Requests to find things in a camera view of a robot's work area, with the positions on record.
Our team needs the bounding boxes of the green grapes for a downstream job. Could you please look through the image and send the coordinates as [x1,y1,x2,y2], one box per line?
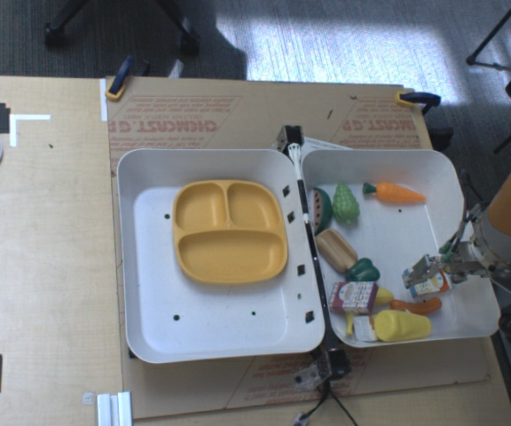
[331,181,362,226]

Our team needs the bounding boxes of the orange carrot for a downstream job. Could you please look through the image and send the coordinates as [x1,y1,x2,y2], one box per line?
[361,181,428,206]

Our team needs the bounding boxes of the black tripod stand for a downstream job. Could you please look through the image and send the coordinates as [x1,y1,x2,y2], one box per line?
[465,0,511,155]

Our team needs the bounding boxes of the thin black and white rod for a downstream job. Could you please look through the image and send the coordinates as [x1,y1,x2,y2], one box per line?
[288,145,337,351]

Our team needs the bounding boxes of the yellow bottle with white cap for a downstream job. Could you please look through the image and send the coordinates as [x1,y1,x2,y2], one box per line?
[353,309,434,343]

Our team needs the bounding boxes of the black chair base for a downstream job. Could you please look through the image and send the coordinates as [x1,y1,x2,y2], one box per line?
[43,0,202,56]

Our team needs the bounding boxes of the black block with thin wires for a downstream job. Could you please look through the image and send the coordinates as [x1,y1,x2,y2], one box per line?
[276,124,305,153]
[310,347,353,382]

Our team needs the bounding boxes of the brown cardboard board red print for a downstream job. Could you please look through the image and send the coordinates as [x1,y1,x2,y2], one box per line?
[106,75,492,421]

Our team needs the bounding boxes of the dark green pepper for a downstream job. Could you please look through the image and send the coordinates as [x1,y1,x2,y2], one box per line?
[344,257,381,284]

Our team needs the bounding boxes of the white plastic tray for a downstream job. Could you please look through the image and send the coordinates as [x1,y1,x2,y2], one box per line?
[116,148,326,365]
[301,148,502,350]

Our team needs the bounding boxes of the orange and white carton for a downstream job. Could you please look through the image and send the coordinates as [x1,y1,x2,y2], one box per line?
[407,269,452,302]

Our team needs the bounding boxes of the green watermelon slice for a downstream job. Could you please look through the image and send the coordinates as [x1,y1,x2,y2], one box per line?
[310,186,334,236]

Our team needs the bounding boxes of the orange sausage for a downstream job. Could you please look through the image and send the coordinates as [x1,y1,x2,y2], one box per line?
[390,296,444,316]

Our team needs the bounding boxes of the white paper sheet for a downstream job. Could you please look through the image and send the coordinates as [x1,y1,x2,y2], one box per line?
[302,136,352,152]

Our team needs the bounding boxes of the tan bread bun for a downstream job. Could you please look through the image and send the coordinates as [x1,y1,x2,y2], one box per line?
[315,227,359,274]

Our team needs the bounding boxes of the pink and white carton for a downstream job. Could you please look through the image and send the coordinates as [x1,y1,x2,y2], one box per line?
[328,280,380,316]

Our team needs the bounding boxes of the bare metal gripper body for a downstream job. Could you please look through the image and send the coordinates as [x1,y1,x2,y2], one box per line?
[439,241,492,284]

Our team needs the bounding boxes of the yellow divided plate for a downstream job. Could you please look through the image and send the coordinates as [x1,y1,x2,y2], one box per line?
[171,179,290,286]

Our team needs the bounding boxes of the yellow banana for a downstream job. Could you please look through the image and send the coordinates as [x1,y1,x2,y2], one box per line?
[343,286,396,337]

